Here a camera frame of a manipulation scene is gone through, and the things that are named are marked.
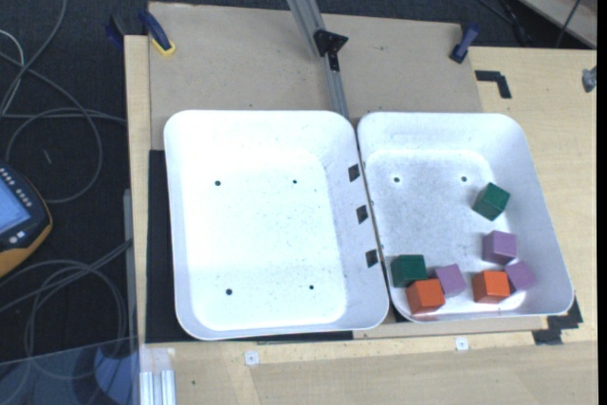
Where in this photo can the brown cardboard board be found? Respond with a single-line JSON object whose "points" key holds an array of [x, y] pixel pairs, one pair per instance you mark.
{"points": [[246, 61]]}

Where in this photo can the white plastic tray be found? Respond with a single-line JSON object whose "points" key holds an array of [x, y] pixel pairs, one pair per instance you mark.
{"points": [[427, 213], [261, 227]]}

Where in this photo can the orange cube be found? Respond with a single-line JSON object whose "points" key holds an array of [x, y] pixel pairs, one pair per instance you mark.
{"points": [[491, 286], [425, 295]]}

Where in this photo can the green cube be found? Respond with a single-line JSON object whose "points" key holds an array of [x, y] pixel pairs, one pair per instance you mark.
{"points": [[408, 269], [491, 201]]}

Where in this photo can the purple cube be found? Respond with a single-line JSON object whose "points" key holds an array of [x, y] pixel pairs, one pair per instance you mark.
{"points": [[499, 246], [520, 275], [450, 279]]}

